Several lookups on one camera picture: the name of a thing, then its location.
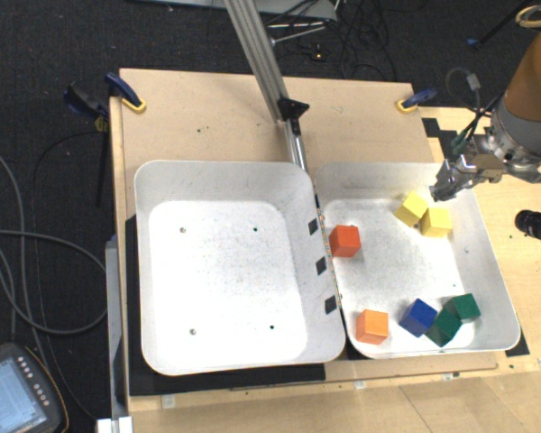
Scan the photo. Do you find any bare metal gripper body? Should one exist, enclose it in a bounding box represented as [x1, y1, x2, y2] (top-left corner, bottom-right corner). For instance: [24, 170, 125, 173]
[458, 128, 541, 185]

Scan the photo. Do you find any yellow cube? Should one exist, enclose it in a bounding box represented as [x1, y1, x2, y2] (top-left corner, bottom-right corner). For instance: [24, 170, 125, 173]
[393, 190, 430, 228]
[419, 206, 454, 239]

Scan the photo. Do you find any white plastic tray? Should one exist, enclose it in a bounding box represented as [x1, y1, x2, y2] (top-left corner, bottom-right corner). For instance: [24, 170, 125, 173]
[314, 161, 522, 361]
[133, 159, 347, 377]

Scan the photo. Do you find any red-orange cube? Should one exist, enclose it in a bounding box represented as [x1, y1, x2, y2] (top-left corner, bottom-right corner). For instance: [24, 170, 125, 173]
[327, 224, 362, 259]

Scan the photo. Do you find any green cube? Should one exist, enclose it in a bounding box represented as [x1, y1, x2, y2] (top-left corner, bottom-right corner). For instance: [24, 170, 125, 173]
[442, 292, 482, 325]
[424, 308, 463, 348]

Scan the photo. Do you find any blue cube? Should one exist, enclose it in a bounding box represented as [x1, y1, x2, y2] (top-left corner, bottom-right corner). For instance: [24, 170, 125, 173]
[398, 298, 439, 338]

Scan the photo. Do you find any orange cube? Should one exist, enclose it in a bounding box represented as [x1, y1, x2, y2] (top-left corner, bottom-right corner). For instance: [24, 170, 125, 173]
[354, 309, 390, 346]

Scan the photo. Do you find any pale wood board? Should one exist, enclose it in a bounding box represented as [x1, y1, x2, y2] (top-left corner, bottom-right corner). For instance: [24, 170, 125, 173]
[117, 67, 500, 378]

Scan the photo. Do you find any black cylinder on white bracket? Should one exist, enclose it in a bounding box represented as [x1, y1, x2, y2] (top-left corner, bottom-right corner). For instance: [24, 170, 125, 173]
[514, 209, 541, 246]

